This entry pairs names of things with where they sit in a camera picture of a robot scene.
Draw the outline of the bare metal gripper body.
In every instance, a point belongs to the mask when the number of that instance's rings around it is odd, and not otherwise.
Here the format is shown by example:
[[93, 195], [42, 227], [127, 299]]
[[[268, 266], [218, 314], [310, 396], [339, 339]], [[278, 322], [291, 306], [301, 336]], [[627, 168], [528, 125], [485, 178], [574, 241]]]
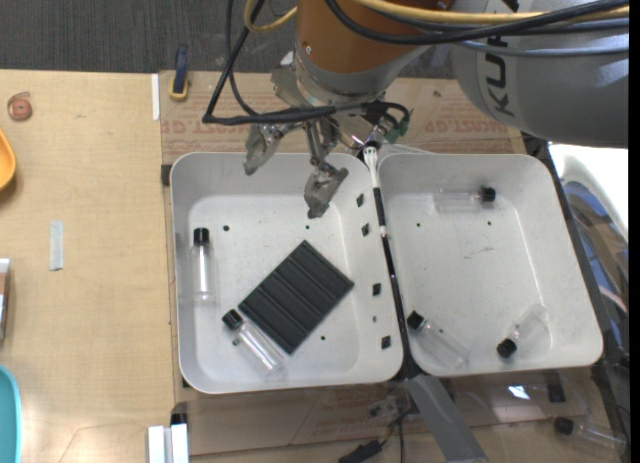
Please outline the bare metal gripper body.
[[289, 53], [272, 73], [277, 95], [309, 117], [299, 123], [306, 134], [310, 162], [321, 172], [332, 172], [326, 157], [337, 144], [359, 152], [368, 145], [401, 135], [401, 106], [384, 100], [383, 93], [352, 95], [326, 89]]

